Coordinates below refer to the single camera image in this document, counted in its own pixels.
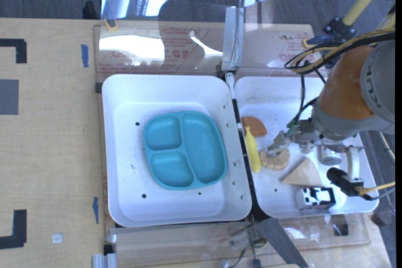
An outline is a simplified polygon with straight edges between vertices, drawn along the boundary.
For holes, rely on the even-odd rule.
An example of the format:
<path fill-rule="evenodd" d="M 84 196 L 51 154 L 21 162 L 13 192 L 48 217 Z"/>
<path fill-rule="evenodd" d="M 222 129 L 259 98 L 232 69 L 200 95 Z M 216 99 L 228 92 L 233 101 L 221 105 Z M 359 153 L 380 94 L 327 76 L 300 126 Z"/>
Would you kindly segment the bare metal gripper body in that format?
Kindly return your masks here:
<path fill-rule="evenodd" d="M 303 154 L 308 154 L 317 144 L 320 144 L 321 134 L 318 123 L 314 119 L 299 120 L 291 135 L 291 141 L 299 146 Z"/>

